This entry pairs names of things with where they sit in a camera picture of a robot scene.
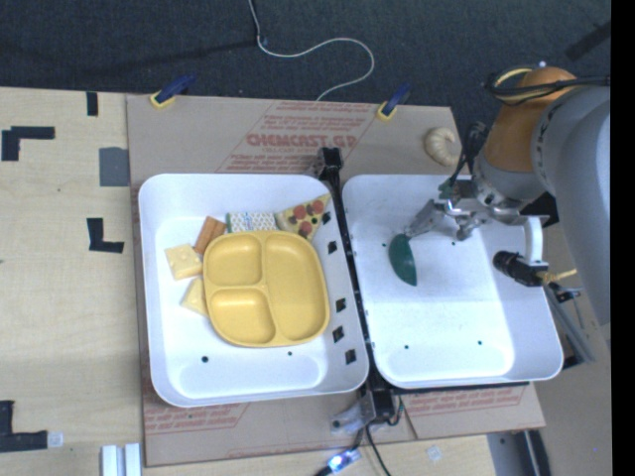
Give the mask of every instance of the wooden table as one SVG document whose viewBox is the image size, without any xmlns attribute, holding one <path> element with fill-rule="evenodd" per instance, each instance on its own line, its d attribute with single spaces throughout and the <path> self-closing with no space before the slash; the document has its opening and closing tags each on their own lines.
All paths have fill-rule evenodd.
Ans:
<svg viewBox="0 0 635 476">
<path fill-rule="evenodd" d="M 107 444 L 142 442 L 140 359 L 130 189 L 101 187 L 99 150 L 127 149 L 125 96 L 0 88 L 0 129 L 53 126 L 0 162 L 0 401 L 13 431 L 59 431 L 63 446 L 0 454 L 0 474 L 99 474 Z M 87 218 L 122 253 L 90 252 Z M 436 446 L 443 458 L 434 461 Z M 369 447 L 351 474 L 382 474 Z M 381 445 L 392 474 L 494 475 L 484 435 Z M 173 467 L 148 475 L 311 475 L 333 452 Z"/>
</svg>

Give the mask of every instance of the cardboard box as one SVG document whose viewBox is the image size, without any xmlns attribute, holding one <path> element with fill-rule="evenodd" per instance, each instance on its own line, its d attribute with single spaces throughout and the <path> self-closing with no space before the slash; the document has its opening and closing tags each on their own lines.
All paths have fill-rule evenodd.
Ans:
<svg viewBox="0 0 635 476">
<path fill-rule="evenodd" d="M 367 174 L 449 175 L 424 138 L 456 129 L 448 108 L 400 106 L 394 118 L 378 105 L 216 97 L 177 98 L 163 110 L 147 95 L 127 96 L 143 412 L 148 466 L 346 447 L 331 418 L 356 393 L 180 409 L 159 399 L 149 375 L 137 194 L 161 173 L 304 173 L 320 147 L 338 147 L 342 181 Z M 458 152 L 458 139 L 455 144 Z M 403 397 L 405 418 L 376 432 L 377 442 L 536 428 L 544 418 L 533 385 L 426 392 Z"/>
</svg>

